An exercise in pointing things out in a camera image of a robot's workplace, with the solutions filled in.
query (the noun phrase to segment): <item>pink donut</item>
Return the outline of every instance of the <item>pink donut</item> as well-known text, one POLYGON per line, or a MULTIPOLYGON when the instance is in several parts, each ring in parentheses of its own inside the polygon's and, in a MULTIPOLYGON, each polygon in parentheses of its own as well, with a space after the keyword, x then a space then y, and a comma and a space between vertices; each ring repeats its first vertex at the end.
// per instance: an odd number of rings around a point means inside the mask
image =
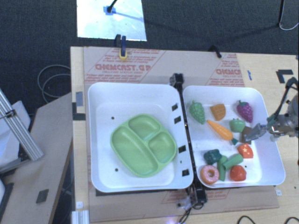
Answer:
POLYGON ((213 165, 205 165, 200 171, 200 177, 206 184, 212 184, 219 179, 219 171, 213 165))

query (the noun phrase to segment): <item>dark floor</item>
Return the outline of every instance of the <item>dark floor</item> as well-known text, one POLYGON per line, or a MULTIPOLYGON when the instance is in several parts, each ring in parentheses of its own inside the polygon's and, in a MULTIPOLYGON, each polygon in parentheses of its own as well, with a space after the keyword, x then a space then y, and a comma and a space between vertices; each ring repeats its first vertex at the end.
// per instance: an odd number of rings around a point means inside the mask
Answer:
MULTIPOLYGON (((130 48, 298 54, 298 27, 278 26, 281 0, 142 0, 147 42, 130 48)), ((285 0, 283 26, 298 22, 299 0, 285 0)), ((39 72, 53 64, 70 66, 70 46, 112 46, 112 40, 77 37, 76 0, 0 0, 0 88, 11 103, 22 100, 28 113, 46 103, 37 85, 39 72)), ((47 69, 41 84, 65 68, 47 69)), ((45 86, 57 96, 71 91, 70 78, 45 86)), ((70 186, 70 172, 64 187, 70 186)), ((53 223, 70 207, 63 193, 53 223)))

